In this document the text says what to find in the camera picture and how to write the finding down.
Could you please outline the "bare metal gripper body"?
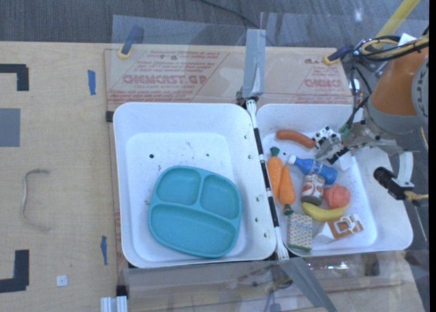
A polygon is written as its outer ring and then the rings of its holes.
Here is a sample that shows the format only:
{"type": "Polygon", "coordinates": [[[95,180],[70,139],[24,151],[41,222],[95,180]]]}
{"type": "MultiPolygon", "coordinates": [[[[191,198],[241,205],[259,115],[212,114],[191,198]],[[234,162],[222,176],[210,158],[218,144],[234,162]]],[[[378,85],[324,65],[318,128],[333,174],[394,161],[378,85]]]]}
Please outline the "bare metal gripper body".
{"type": "Polygon", "coordinates": [[[356,121],[345,123],[339,132],[342,144],[349,149],[377,147],[393,155],[403,150],[397,140],[406,134],[406,129],[392,121],[356,121]]]}

